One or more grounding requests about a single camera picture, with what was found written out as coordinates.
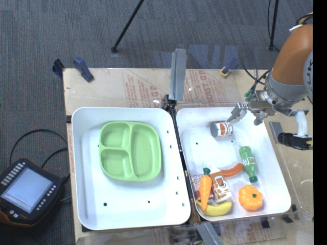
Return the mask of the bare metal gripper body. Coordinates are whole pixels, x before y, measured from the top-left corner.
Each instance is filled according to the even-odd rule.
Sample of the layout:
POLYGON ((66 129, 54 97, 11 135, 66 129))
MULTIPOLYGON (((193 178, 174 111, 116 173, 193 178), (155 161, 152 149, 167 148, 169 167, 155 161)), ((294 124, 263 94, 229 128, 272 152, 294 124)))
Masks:
POLYGON ((247 107, 256 118, 266 118, 276 114, 271 104, 265 99, 263 90, 254 91, 247 107))

